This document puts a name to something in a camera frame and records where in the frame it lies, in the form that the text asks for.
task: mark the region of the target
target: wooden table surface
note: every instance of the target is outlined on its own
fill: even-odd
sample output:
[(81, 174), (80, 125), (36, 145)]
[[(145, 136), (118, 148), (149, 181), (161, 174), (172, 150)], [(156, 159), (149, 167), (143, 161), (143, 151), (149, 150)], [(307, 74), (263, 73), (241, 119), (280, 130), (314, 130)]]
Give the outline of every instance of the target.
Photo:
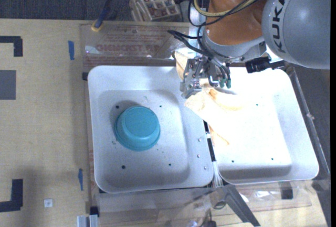
[[(88, 23), (0, 19), (0, 36), (21, 36), (24, 46), (23, 57), (13, 57), (13, 44), (0, 44), (0, 69), (16, 70), (16, 99), (0, 100), (0, 201), (10, 200), (12, 179), (24, 182), (23, 207), (0, 213), (0, 226), (76, 226), (77, 216), (88, 213), (82, 24)], [(69, 58), (69, 40), (75, 44), (74, 60)], [(262, 226), (327, 226), (316, 193), (309, 196), (309, 207), (255, 212), (255, 216)], [(44, 207), (47, 198), (53, 199), (52, 208)], [(228, 222), (226, 216), (214, 219), (218, 226)]]

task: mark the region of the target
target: blue tape strip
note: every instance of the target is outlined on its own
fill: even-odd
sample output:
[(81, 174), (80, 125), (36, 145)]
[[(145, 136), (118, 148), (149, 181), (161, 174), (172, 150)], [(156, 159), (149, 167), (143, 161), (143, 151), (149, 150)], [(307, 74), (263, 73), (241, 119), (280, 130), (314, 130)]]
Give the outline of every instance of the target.
[(68, 40), (68, 46), (69, 46), (70, 60), (74, 60), (75, 59), (75, 44), (73, 41)]
[(78, 180), (80, 184), (80, 190), (83, 191), (83, 169), (81, 168), (78, 170)]

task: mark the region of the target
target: blue round object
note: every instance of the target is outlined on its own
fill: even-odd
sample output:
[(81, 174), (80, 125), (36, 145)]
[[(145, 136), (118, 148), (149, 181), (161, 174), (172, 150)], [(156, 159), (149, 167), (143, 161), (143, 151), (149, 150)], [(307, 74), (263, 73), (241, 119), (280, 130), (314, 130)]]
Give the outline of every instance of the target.
[(124, 147), (136, 151), (147, 150), (159, 140), (159, 119), (149, 108), (133, 106), (118, 116), (114, 133)]

